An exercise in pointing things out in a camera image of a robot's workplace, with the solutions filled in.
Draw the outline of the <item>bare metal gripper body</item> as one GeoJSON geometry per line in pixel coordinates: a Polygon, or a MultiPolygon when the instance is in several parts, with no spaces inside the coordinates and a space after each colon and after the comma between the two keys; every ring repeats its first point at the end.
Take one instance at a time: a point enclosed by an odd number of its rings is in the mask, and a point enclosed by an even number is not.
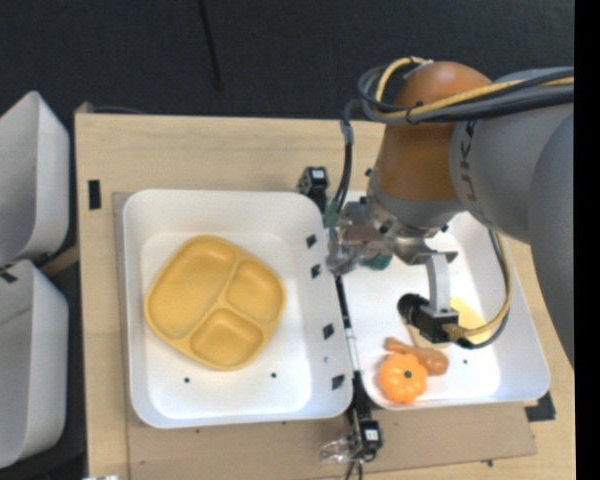
{"type": "Polygon", "coordinates": [[[446,207],[440,202],[366,199],[344,206],[337,239],[358,248],[358,264],[378,256],[423,264],[433,254],[426,240],[445,225],[446,207]]]}

